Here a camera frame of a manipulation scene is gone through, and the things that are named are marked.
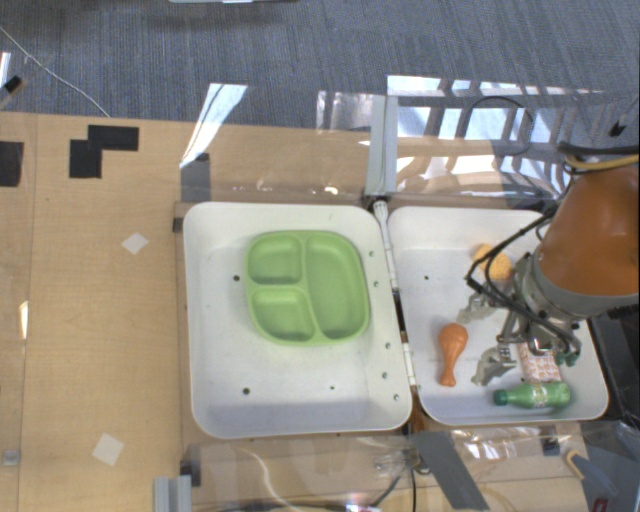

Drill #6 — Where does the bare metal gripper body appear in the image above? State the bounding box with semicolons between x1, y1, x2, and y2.
495;253;583;353

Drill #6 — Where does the green plastic bottle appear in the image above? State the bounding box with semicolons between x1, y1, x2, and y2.
492;381;572;411

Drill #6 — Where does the pink and white packet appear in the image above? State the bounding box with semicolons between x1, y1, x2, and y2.
515;341;562;384

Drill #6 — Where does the yellow toy bread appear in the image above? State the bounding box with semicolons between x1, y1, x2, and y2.
472;243;515;283

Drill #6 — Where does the thin black and white rod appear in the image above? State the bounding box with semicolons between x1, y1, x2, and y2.
372;199;419;389

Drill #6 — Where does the orange toy chicken drumstick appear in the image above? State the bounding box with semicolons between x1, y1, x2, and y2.
438;322;470;388

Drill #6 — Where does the green divided plate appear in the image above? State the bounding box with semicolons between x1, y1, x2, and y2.
244;229;372;348

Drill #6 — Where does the white plastic tray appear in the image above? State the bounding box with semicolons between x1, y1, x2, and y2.
387;205;611;428
182;201;414;441

